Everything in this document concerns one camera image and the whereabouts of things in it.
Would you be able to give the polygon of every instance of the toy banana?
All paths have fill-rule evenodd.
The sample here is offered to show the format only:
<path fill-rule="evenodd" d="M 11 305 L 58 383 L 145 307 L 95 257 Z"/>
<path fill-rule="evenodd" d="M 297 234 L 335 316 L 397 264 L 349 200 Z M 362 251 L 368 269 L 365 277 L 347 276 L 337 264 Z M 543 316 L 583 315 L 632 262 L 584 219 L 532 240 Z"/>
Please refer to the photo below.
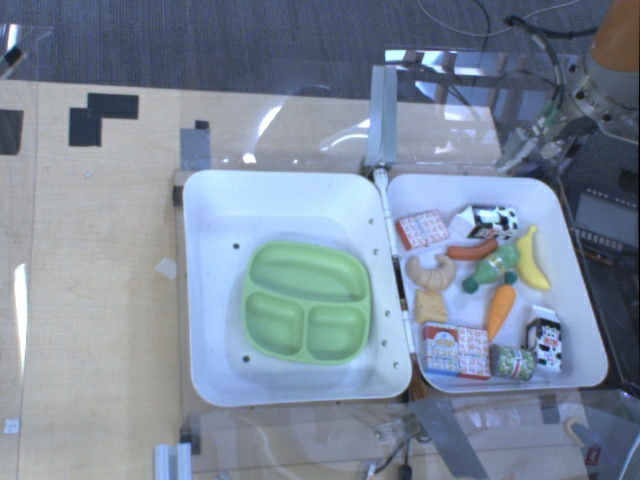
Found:
<path fill-rule="evenodd" d="M 520 261 L 516 265 L 516 271 L 527 285 L 537 290 L 551 288 L 547 276 L 538 267 L 533 257 L 533 235 L 537 228 L 532 224 L 529 231 L 516 242 L 516 249 L 520 253 Z"/>

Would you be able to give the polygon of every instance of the wooden surface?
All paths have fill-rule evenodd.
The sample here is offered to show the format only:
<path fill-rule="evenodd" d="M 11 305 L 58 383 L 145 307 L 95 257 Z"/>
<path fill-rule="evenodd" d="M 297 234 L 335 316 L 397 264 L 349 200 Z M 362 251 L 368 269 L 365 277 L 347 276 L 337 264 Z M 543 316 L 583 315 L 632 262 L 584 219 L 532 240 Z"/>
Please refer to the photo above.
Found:
<path fill-rule="evenodd" d="M 368 103 L 139 88 L 2 84 L 0 98 L 5 99 L 0 99 L 0 108 L 10 108 L 13 102 L 30 113 L 21 155 L 13 159 L 0 157 L 0 180 L 9 187 L 0 196 L 3 198 L 0 231 L 5 233 L 0 235 L 5 246 L 0 251 L 4 283 L 1 303 L 11 299 L 6 276 L 11 278 L 14 265 L 27 262 L 31 267 L 18 478 L 150 479 L 154 445 L 177 442 L 182 413 L 181 379 L 185 382 L 188 378 L 188 372 L 180 367 L 177 279 L 155 269 L 164 258 L 179 259 L 171 189 L 174 172 L 180 168 L 180 128 L 193 128 L 196 119 L 210 121 L 212 155 L 217 167 L 251 167 L 245 163 L 250 158 L 245 157 L 247 153 L 256 158 L 258 167 L 266 167 L 264 159 L 274 158 L 271 155 L 275 150 L 282 153 L 275 158 L 284 159 L 285 163 L 300 165 L 293 163 L 297 159 L 303 164 L 307 162 L 309 168 L 319 168 L 336 164 L 327 164 L 322 153 L 318 156 L 314 144 L 327 137 L 329 143 L 335 142 L 341 133 L 343 136 L 357 133 L 358 124 L 367 117 Z M 10 94 L 9 90 L 20 96 L 5 96 Z M 69 147 L 69 108 L 86 107 L 87 93 L 92 91 L 139 95 L 139 118 L 103 120 L 101 148 Z M 281 107 L 280 120 L 262 130 L 257 141 L 265 116 L 277 107 Z M 414 107 L 402 112 L 405 110 L 407 115 L 418 111 Z M 413 130 L 411 133 L 424 128 L 423 115 L 415 114 L 412 119 L 413 125 L 407 121 L 402 126 Z M 487 133 L 480 134 L 483 137 L 477 144 L 480 153 L 477 148 L 470 148 L 468 157 L 476 153 L 485 155 L 483 158 L 491 156 L 494 145 L 487 139 Z M 342 150 L 340 162 L 344 163 L 338 162 L 340 169 L 358 169 L 354 159 L 357 160 L 362 144 L 358 145 L 357 138 L 354 140 L 350 145 L 353 149 Z M 24 204 L 7 203 L 16 200 Z M 30 249 L 29 230 L 9 228 L 7 232 L 7 223 L 23 219 L 28 223 L 33 208 L 29 260 L 28 255 L 16 256 L 11 252 Z M 9 248 L 6 244 L 13 239 L 17 242 Z M 3 307 L 0 317 L 7 319 L 10 314 Z M 7 364 L 15 368 L 15 357 L 6 360 L 7 344 L 15 348 L 10 341 L 14 329 L 13 322 L 1 329 L 3 417 L 20 410 L 20 377 L 16 384 L 11 380 L 13 374 L 6 369 Z M 232 443 L 238 454 L 247 446 L 255 446 L 258 448 L 254 452 L 263 464 L 271 466 L 229 471 L 234 480 L 353 478 L 360 458 L 369 454 L 368 449 L 361 447 L 353 454 L 355 462 L 327 461 L 329 464 L 321 469 L 304 463 L 275 467 L 274 457 L 291 453 L 294 435 L 290 432 L 291 424 L 276 422 L 257 429 L 243 426 L 241 431 L 218 430 L 213 425 L 205 430 L 211 432 L 217 450 L 224 449 L 220 447 L 223 442 Z M 313 425 L 305 427 L 309 443 L 329 446 L 330 435 L 320 439 Z M 541 428 L 540 422 L 531 425 L 531 432 L 543 438 L 550 430 L 548 425 Z M 502 446 L 513 442 L 510 436 L 516 430 L 509 427 L 505 432 L 498 441 Z M 538 471 L 536 466 L 544 458 L 549 463 L 561 463 L 568 474 L 566 478 L 581 478 L 581 457 L 576 456 L 579 450 L 568 441 L 560 425 L 553 432 L 556 446 L 552 448 L 540 444 L 539 449 L 532 451 L 530 435 L 520 433 L 522 443 L 514 445 L 515 452 L 508 455 L 506 462 L 504 453 L 488 444 L 483 445 L 481 459 L 487 461 L 488 469 L 502 476 L 517 470 L 526 473 L 518 478 L 539 478 L 532 472 Z M 484 436 L 487 443 L 492 441 L 491 434 Z M 341 438 L 356 448 L 363 443 L 357 435 Z M 4 475 L 0 478 L 15 478 L 17 439 L 7 436 L 1 439 L 0 460 L 9 466 L 4 470 L 0 466 Z M 429 478 L 446 478 L 441 476 L 443 465 L 433 448 L 414 450 L 413 454 L 417 457 L 415 471 L 422 468 Z M 215 471 L 209 471 L 196 478 L 209 480 L 213 476 Z M 396 469 L 389 468 L 382 478 L 395 477 Z M 416 472 L 414 477 L 424 475 Z"/>

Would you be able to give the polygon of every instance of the toy sausage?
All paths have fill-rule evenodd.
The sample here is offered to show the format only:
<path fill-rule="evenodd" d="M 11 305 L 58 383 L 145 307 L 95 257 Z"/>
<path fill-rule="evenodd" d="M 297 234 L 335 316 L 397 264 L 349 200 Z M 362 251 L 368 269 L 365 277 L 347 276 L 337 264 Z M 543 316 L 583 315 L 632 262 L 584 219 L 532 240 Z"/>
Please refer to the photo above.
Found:
<path fill-rule="evenodd" d="M 489 238 L 480 245 L 474 247 L 458 247 L 455 245 L 447 249 L 447 256 L 453 260 L 479 260 L 498 248 L 498 241 L 495 238 Z"/>

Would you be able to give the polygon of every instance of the toy bottle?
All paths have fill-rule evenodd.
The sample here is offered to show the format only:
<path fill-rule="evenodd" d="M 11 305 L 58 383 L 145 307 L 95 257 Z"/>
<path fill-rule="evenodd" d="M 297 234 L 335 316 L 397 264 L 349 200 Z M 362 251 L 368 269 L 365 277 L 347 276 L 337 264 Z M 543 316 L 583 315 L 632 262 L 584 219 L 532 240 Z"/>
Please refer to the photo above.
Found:
<path fill-rule="evenodd" d="M 466 293 L 475 293 L 479 285 L 497 281 L 508 269 L 515 267 L 518 261 L 520 253 L 513 245 L 501 245 L 478 263 L 473 275 L 463 281 L 462 289 Z"/>

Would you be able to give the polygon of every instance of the gray carpet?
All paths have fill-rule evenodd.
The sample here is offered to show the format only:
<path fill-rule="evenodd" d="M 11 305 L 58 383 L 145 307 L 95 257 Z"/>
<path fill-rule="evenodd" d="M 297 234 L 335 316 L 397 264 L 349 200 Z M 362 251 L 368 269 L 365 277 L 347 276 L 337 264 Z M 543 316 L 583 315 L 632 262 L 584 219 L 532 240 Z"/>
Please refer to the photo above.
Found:
<path fill-rule="evenodd" d="M 481 1 L 496 30 L 506 15 L 567 0 Z M 534 22 L 588 27 L 609 1 Z M 453 26 L 486 31 L 471 0 L 423 2 Z M 483 45 L 433 23 L 415 0 L 0 0 L 2 22 L 54 27 L 41 53 L 46 81 L 286 94 L 324 85 L 342 97 L 368 97 L 371 65 L 385 48 Z M 554 43 L 559 53 L 582 53 L 589 41 Z M 490 39 L 487 50 L 535 51 L 519 31 Z"/>

